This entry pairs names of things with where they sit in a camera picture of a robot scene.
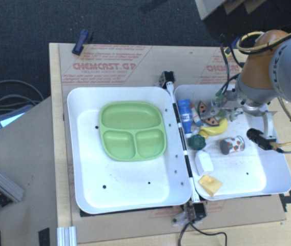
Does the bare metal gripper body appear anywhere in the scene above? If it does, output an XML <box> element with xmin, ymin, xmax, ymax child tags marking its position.
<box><xmin>220</xmin><ymin>90</ymin><xmax>267</xmax><ymax>121</ymax></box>

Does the watermelon slice toy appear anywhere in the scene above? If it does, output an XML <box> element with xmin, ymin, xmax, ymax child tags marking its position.
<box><xmin>197</xmin><ymin>100</ymin><xmax>208</xmax><ymax>118</ymax></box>
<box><xmin>202</xmin><ymin>116</ymin><xmax>221</xmax><ymax>127</ymax></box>

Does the small white bottle red cap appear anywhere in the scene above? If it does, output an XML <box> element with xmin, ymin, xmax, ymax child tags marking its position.
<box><xmin>190</xmin><ymin>102</ymin><xmax>204</xmax><ymax>127</ymax></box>

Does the yellow banana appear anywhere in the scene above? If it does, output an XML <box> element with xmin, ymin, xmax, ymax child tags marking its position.
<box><xmin>198</xmin><ymin>117</ymin><xmax>229</xmax><ymax>139</ymax></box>

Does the blue bottle with white cap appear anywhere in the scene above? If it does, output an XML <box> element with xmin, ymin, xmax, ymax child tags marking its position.
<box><xmin>177</xmin><ymin>98</ymin><xmax>194</xmax><ymax>135</ymax></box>

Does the green broccoli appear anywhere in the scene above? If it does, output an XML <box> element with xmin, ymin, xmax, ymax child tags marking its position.
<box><xmin>188</xmin><ymin>134</ymin><xmax>207</xmax><ymax>150</ymax></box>

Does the white can with strawberry print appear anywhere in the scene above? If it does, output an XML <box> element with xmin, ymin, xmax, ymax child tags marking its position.
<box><xmin>219</xmin><ymin>135</ymin><xmax>245</xmax><ymax>155</ymax></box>

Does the thin black and white rod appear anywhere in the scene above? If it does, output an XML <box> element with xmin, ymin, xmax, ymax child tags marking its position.
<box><xmin>166</xmin><ymin>81</ymin><xmax>200</xmax><ymax>203</ymax></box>

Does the white carton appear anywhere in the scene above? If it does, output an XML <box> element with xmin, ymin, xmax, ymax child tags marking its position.
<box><xmin>194</xmin><ymin>150</ymin><xmax>215</xmax><ymax>177</ymax></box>

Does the white plastic tray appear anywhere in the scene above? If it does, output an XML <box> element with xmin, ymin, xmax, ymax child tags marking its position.
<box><xmin>173</xmin><ymin>84</ymin><xmax>291</xmax><ymax>201</ymax></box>
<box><xmin>67</xmin><ymin>86</ymin><xmax>193</xmax><ymax>214</ymax></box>

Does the yellow cheese wedge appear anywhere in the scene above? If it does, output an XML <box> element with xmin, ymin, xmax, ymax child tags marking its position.
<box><xmin>197</xmin><ymin>174</ymin><xmax>223</xmax><ymax>197</ymax></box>

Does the green divided plate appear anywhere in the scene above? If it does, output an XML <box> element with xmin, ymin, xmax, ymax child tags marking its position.
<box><xmin>98</xmin><ymin>101</ymin><xmax>167</xmax><ymax>161</ymax></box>

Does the brown cardboard board red print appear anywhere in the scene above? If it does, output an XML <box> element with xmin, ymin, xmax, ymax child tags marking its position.
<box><xmin>58</xmin><ymin>44</ymin><xmax>287</xmax><ymax>243</ymax></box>

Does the black cylinder on white bracket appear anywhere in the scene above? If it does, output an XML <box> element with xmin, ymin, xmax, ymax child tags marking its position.
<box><xmin>246</xmin><ymin>110</ymin><xmax>278</xmax><ymax>151</ymax></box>

